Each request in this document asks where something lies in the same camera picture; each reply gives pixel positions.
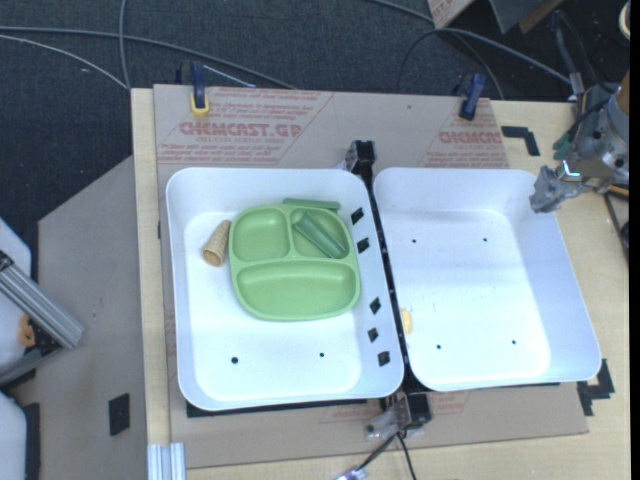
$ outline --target green divided plate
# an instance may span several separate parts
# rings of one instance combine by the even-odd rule
[[[286,201],[233,219],[228,254],[238,300],[267,320],[348,311],[360,296],[360,275],[347,226],[336,208]]]

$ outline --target blue clamp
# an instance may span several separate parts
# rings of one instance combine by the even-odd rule
[[[209,113],[209,98],[204,86],[204,72],[201,62],[191,62],[191,81],[193,92],[191,98],[191,112],[196,116],[206,116]]]
[[[471,78],[471,82],[469,83],[469,88],[467,89],[467,99],[462,102],[460,112],[458,113],[460,117],[468,119],[469,121],[475,117],[476,106],[478,105],[478,100],[482,95],[482,91],[484,90],[486,83],[487,79],[484,75],[479,73],[473,75],[473,78]]]

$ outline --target wooden table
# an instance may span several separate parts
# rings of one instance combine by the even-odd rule
[[[524,141],[504,139],[509,165],[537,174],[555,165],[553,142],[570,126],[564,103],[492,102],[500,126],[535,132],[542,156],[527,154]],[[153,91],[132,91],[133,145],[140,255],[141,310],[147,435],[149,444],[171,442],[167,390],[159,202],[154,139]],[[490,444],[415,449],[416,475],[426,479],[631,478],[629,269],[603,196],[585,194],[563,203],[557,218],[589,310],[615,393],[594,403],[589,433]],[[194,479],[332,479],[361,463],[362,455],[190,469]],[[370,478],[409,478],[402,452],[388,451],[372,462]]]

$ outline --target black fabric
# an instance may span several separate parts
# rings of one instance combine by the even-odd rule
[[[428,13],[426,0],[387,1]],[[628,43],[618,29],[626,1],[566,0],[562,5],[594,66],[611,82],[620,81],[629,67]],[[120,4],[0,0],[0,26],[116,33]],[[406,52],[429,25],[363,0],[128,0],[125,24],[127,34],[205,52],[299,89],[448,95],[461,77],[483,72],[455,38],[438,35],[413,49],[399,76]],[[503,35],[488,1],[476,0],[451,26],[492,38],[565,74],[548,20],[528,34],[515,27]],[[0,34],[70,51],[123,78],[115,39]],[[507,99],[564,101],[570,95],[568,86],[526,63],[467,41],[494,70]],[[174,83],[182,61],[202,60],[131,42],[126,52],[134,87]],[[203,62],[259,87],[277,87]],[[0,68],[0,217],[34,249],[39,219],[131,155],[129,94],[78,61],[1,38]],[[206,77],[208,85],[237,85],[211,72]],[[592,83],[585,80],[587,86]],[[499,97],[491,80],[484,95]]]

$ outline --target green plate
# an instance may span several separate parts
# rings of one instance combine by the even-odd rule
[[[335,208],[289,201],[244,210],[228,254],[238,300],[262,319],[333,317],[360,296],[353,242]]]

